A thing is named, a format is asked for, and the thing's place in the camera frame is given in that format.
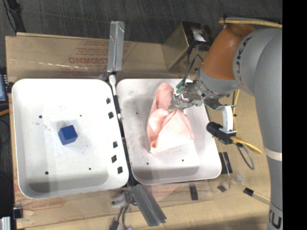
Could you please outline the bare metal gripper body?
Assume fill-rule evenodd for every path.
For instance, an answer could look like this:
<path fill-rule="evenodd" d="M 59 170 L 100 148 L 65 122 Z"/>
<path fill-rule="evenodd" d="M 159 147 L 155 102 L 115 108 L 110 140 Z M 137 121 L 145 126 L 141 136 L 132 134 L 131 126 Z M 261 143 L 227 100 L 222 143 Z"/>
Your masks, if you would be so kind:
<path fill-rule="evenodd" d="M 205 105 L 205 97 L 208 94 L 207 87 L 200 81 L 186 82 L 182 85 L 179 101 L 181 107 Z"/>

